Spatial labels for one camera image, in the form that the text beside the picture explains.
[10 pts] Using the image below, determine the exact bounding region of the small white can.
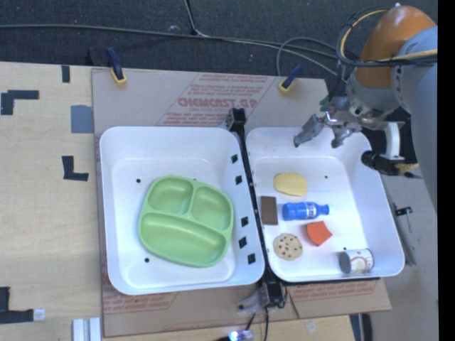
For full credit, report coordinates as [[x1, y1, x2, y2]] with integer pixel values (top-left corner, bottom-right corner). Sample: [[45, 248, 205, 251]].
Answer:
[[338, 248, 375, 275]]

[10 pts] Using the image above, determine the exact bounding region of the white plastic tray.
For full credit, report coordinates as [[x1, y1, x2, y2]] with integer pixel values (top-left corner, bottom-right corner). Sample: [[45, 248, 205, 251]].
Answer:
[[245, 126, 406, 283], [99, 125, 266, 296]]

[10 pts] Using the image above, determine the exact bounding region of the orange toy pizza slice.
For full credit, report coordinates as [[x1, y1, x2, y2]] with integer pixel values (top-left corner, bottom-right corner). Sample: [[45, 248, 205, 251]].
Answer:
[[306, 220, 333, 247]]

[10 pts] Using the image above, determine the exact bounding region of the chocolate chip cookie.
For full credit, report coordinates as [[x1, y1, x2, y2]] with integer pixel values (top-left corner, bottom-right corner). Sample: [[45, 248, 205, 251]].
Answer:
[[272, 232, 304, 262]]

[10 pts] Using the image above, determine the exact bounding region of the black cylinder on white bracket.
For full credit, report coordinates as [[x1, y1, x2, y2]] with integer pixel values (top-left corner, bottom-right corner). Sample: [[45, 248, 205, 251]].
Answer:
[[360, 121, 413, 177]]

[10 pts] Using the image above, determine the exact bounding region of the green divided plate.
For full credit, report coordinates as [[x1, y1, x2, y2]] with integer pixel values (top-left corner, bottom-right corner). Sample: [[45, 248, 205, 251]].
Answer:
[[137, 174, 235, 269]]

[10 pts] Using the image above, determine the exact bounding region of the thin black rod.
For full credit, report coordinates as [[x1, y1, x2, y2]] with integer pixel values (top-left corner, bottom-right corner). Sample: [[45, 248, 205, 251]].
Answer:
[[238, 129, 274, 283]]

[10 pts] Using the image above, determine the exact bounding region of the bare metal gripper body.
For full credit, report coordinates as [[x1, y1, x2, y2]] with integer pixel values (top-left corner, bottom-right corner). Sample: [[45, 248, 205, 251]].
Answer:
[[325, 96, 383, 131]]

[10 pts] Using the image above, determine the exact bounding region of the brown rectangular biscuit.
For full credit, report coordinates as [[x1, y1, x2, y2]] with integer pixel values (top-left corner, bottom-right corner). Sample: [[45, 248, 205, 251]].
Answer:
[[259, 195, 279, 226]]

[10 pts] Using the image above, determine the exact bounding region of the blue plastic bottle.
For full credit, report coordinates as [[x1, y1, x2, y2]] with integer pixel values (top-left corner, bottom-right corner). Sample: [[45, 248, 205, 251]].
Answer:
[[282, 201, 331, 222]]

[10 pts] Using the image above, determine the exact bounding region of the yellow toy bread slice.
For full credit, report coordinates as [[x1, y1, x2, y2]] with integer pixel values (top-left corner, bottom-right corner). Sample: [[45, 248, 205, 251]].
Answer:
[[272, 172, 309, 197]]

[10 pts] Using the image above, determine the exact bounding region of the black block with thin wires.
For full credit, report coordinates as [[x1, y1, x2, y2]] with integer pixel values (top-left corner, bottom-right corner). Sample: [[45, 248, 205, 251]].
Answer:
[[237, 278, 288, 315], [219, 107, 247, 133]]

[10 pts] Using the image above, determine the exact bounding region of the brown cardboard board red print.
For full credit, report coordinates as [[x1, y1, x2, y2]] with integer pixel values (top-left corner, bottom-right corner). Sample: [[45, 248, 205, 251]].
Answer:
[[90, 67, 393, 338]]

